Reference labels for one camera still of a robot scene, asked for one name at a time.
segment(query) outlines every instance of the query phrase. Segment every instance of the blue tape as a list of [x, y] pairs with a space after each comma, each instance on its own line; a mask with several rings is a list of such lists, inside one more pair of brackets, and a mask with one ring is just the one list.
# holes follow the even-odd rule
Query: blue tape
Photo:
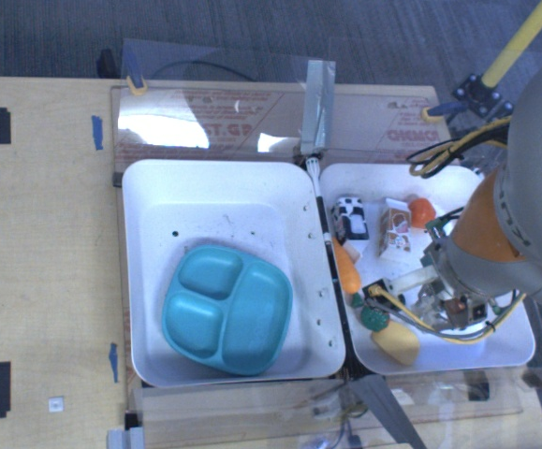
[[117, 355], [117, 345], [114, 342], [110, 343], [109, 361], [110, 361], [110, 366], [112, 367], [112, 377], [114, 378], [114, 382], [118, 383], [119, 382], [119, 369], [118, 369], [119, 357]]
[[94, 137], [94, 144], [97, 150], [104, 150], [102, 146], [102, 140], [104, 134], [102, 132], [102, 119], [99, 116], [92, 116], [92, 136]]
[[133, 86], [137, 89], [143, 88], [143, 77], [141, 75], [141, 68], [139, 67], [138, 57], [131, 50], [131, 47], [123, 47], [123, 62], [127, 69], [127, 76], [131, 79]]
[[468, 105], [466, 103], [460, 101], [451, 101], [429, 109], [427, 111], [427, 114], [429, 116], [445, 116], [462, 113], [466, 110], [468, 110]]

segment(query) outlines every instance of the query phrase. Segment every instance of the gray carpet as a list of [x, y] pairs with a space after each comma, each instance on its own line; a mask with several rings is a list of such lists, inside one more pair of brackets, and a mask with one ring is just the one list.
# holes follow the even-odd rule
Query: gray carpet
[[[539, 1], [0, 0], [0, 76], [97, 78], [100, 52], [118, 63], [124, 39], [135, 38], [334, 60], [338, 83], [432, 85], [445, 102]], [[258, 80], [281, 78], [268, 61], [250, 66]], [[542, 31], [498, 89], [515, 102], [540, 66]], [[542, 369], [542, 311], [532, 320]]]

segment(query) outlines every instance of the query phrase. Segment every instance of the wire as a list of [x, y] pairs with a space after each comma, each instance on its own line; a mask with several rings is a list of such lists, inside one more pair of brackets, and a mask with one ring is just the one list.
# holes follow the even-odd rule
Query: wire
[[430, 178], [455, 159], [462, 159], [464, 152], [481, 143], [505, 147], [510, 120], [509, 116], [495, 120], [471, 131], [462, 138], [442, 141], [412, 153], [406, 158], [406, 161], [411, 165], [410, 174], [425, 179]]
[[345, 409], [343, 418], [360, 419], [367, 412], [368, 407], [364, 403], [359, 402]]
[[339, 436], [337, 436], [337, 441], [335, 441], [333, 443], [333, 445], [329, 448], [329, 449], [335, 449], [339, 443], [342, 441], [342, 439], [344, 438], [344, 434], [345, 434], [345, 420], [346, 419], [343, 419], [342, 420], [342, 424], [341, 424], [341, 427], [339, 429]]
[[456, 208], [455, 210], [448, 211], [446, 214], [442, 214], [437, 219], [444, 223], [448, 223], [451, 220], [457, 220], [458, 218], [460, 218], [460, 213], [462, 212], [463, 209], [464, 209], [464, 206], [460, 206], [459, 208]]
[[220, 68], [221, 70], [225, 70], [228, 73], [233, 73], [234, 75], [237, 75], [238, 77], [241, 77], [244, 80], [256, 81], [252, 77], [246, 75], [245, 73], [242, 73], [241, 71], [236, 70], [235, 68], [231, 68], [229, 66], [216, 64], [216, 63], [213, 63], [213, 62], [206, 62], [204, 60], [179, 60], [177, 62], [171, 62], [169, 64], [163, 65], [160, 68], [158, 68], [152, 74], [152, 76], [149, 78], [149, 80], [155, 80], [156, 78], [160, 77], [160, 75], [162, 73], [164, 73], [165, 70], [168, 70], [169, 68], [173, 68], [174, 66], [181, 66], [181, 65], [208, 65], [208, 66], [213, 66], [214, 68]]
[[456, 344], [475, 344], [487, 338], [490, 334], [495, 332], [495, 330], [509, 317], [509, 315], [518, 307], [518, 305], [526, 297], [526, 295], [521, 295], [519, 297], [516, 297], [511, 302], [511, 304], [507, 306], [505, 310], [499, 316], [495, 318], [495, 320], [492, 323], [489, 323], [488, 325], [486, 325], [483, 329], [479, 331], [476, 331], [470, 334], [465, 334], [465, 335], [449, 335], [449, 334], [445, 335], [439, 331], [436, 331], [432, 326], [426, 324], [424, 321], [418, 318], [413, 312], [408, 310], [398, 298], [394, 297], [388, 291], [385, 291], [378, 284], [371, 284], [366, 289], [369, 295], [373, 297], [384, 297], [385, 299], [387, 299], [391, 304], [393, 304], [396, 308], [398, 308], [401, 312], [403, 312], [404, 316], [402, 316], [399, 312], [394, 311], [392, 308], [388, 307], [387, 305], [383, 305], [377, 301], [373, 301], [372, 305], [376, 306], [377, 308], [383, 311], [387, 311], [390, 314], [400, 319], [403, 319], [406, 323], [413, 325], [414, 327], [418, 328], [419, 330], [423, 332], [433, 334], [434, 336], [437, 336], [441, 338], [442, 340], [446, 340], [448, 342], [453, 342]]
[[347, 437], [352, 437], [352, 423], [349, 418], [345, 419], [345, 425], [347, 426]]

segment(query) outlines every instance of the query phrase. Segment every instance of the carrot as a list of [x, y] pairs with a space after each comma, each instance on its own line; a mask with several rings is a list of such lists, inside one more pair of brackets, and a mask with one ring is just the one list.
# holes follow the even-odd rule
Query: carrot
[[349, 254], [335, 237], [333, 237], [333, 252], [339, 273], [339, 284], [347, 294], [357, 293], [362, 287], [362, 279]]

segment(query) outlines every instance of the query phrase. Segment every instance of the blue plastic tray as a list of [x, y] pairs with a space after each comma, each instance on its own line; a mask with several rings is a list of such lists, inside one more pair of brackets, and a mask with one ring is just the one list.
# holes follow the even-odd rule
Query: blue plastic tray
[[257, 375], [286, 338], [293, 291], [276, 266], [215, 245], [191, 250], [177, 267], [162, 312], [168, 344], [207, 366]]

